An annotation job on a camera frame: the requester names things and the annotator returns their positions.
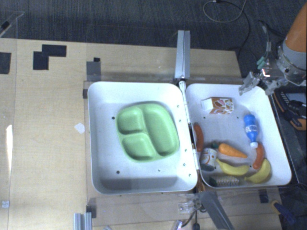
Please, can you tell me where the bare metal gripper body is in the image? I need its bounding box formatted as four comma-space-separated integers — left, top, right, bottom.
258, 54, 307, 87

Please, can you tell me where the orange and white carton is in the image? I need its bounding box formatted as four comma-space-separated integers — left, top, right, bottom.
201, 96, 235, 115

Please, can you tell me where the blue plastic bottle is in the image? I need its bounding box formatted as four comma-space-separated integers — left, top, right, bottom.
243, 114, 260, 149

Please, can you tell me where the white plastic tray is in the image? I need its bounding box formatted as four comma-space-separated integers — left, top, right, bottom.
185, 83, 293, 190
87, 81, 199, 196

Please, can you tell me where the orange carrot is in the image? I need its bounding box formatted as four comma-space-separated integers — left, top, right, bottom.
217, 142, 248, 159

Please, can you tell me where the orange-brown sausage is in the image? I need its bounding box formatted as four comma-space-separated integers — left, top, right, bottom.
193, 123, 205, 153
252, 142, 265, 170

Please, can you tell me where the white and orange can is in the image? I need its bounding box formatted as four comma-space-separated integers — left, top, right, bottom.
199, 147, 218, 172

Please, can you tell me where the yellow banana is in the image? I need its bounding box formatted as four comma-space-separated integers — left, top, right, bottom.
244, 158, 272, 184
215, 158, 250, 176

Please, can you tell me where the dark green and white packet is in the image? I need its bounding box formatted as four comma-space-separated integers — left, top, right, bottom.
209, 175, 241, 188

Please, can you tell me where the green divided plate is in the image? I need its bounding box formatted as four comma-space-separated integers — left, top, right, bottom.
116, 103, 181, 163

